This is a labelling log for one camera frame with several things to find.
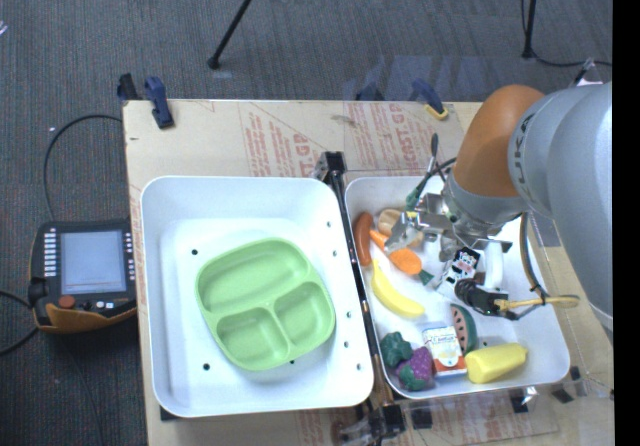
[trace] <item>divided green plate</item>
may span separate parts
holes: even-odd
[[[336,322],[320,275],[282,238],[247,243],[207,261],[196,277],[196,299],[227,358],[251,371],[317,348]]]

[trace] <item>tripod leg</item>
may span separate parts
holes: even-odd
[[[242,19],[242,16],[247,10],[247,7],[249,7],[250,3],[251,3],[251,0],[244,0],[242,2],[242,5],[240,5],[240,9],[238,9],[236,16],[233,18],[233,21],[231,22],[231,25],[229,25],[229,28],[227,29],[227,33],[224,34],[224,37],[220,42],[218,49],[214,53],[213,57],[211,57],[207,61],[207,65],[211,69],[218,69],[220,67],[220,62],[218,61],[218,59],[220,58],[220,55],[222,54],[222,51],[224,50],[225,46],[229,42],[229,39],[231,39],[231,36],[233,35],[234,30],[238,26],[238,23],[240,23],[240,20]]]
[[[533,35],[533,18],[536,14],[536,0],[529,1],[529,19],[527,21],[527,30],[525,32],[523,58],[532,58],[534,56],[531,48],[531,36]]]

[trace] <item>brown sausage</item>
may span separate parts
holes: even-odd
[[[353,227],[353,241],[356,244],[356,254],[361,266],[369,266],[371,264],[369,229],[372,226],[373,215],[363,211],[356,219]]]

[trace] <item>yellow banana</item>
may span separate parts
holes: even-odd
[[[424,313],[422,304],[411,300],[396,290],[384,272],[380,269],[378,260],[373,260],[373,277],[371,287],[374,295],[390,311],[406,318],[417,318]]]

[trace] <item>toy watermelon slice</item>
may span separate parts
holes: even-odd
[[[460,342],[462,355],[467,355],[478,346],[478,329],[471,313],[458,304],[451,304],[451,314],[453,315],[453,326],[456,329],[456,336]]]

